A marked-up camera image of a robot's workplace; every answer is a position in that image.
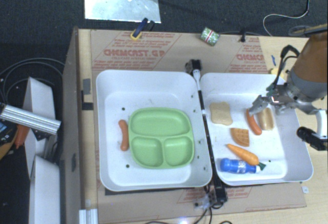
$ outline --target cardboard board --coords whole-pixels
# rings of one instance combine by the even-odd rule
[[[222,35],[212,47],[198,34],[143,33],[131,41],[126,31],[91,31],[92,85],[95,116],[95,152],[99,223],[157,220],[200,216],[194,202],[204,196],[203,188],[168,191],[113,193],[99,179],[99,149],[95,79],[105,69],[183,71],[190,59],[201,59],[207,72],[267,73],[257,37],[245,43],[236,35]],[[227,188],[228,202],[213,214],[305,207],[299,183]]]

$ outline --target orange object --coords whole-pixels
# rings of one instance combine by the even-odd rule
[[[22,125],[17,125],[17,137],[15,140],[16,149],[22,146],[26,140],[30,128]]]
[[[231,128],[230,129],[232,139],[238,144],[243,147],[249,147],[250,146],[250,137],[248,134],[247,129],[241,129],[241,128]]]
[[[119,127],[122,130],[122,143],[121,143],[121,150],[127,151],[129,148],[129,129],[128,124],[125,122],[125,120],[120,120],[118,122]]]
[[[255,135],[260,135],[262,134],[262,129],[258,126],[258,124],[255,121],[254,115],[250,116],[248,109],[246,110],[246,117],[247,117],[247,122],[254,132]]]
[[[293,69],[300,79],[327,83],[327,32],[310,37]]]
[[[253,154],[250,151],[247,151],[244,148],[237,147],[232,144],[227,144],[227,147],[237,156],[239,156],[242,160],[250,164],[251,166],[256,166],[260,164],[257,155]]]
[[[15,140],[17,138],[17,131],[15,133],[14,138],[10,143],[6,143],[0,147],[0,160],[8,153],[8,151],[11,149],[12,145],[14,144]]]

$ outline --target yellow clip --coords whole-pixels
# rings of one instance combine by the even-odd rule
[[[134,37],[133,34],[134,34],[135,30],[136,29],[134,29],[133,32],[130,34],[130,38],[134,41],[137,41],[141,36],[141,32],[137,35],[137,37]]]

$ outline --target bottle label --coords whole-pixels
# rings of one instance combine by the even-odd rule
[[[240,160],[238,162],[238,170],[237,170],[237,173],[240,173],[240,174],[246,173],[246,162],[245,161]]]

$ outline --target toy bread slice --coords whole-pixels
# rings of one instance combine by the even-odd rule
[[[247,129],[231,128],[230,132],[231,132],[233,140],[237,144],[239,144],[243,147],[249,147],[250,146],[250,137],[249,137]]]
[[[223,124],[229,126],[232,124],[230,115],[230,106],[227,102],[211,103],[211,120],[215,124]]]
[[[265,108],[257,114],[259,124],[263,130],[272,130],[275,127],[273,114],[270,108]]]

